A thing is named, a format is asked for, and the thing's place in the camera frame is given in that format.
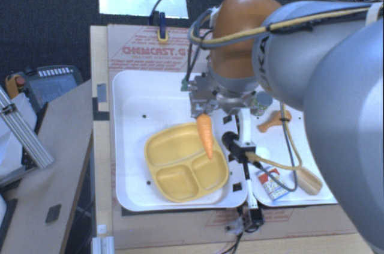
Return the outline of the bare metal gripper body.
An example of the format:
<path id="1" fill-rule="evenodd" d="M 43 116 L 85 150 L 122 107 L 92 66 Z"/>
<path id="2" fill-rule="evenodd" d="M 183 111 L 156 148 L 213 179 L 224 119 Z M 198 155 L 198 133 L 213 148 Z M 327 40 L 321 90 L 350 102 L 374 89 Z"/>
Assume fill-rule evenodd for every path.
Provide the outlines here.
<path id="1" fill-rule="evenodd" d="M 225 113 L 238 113 L 250 106 L 256 88 L 257 80 L 254 77 L 232 79 L 215 73 L 196 76 L 188 84 L 190 104 L 201 103 L 202 113 L 205 113 L 205 106 L 209 101 L 216 101 L 217 109 L 222 109 Z"/>

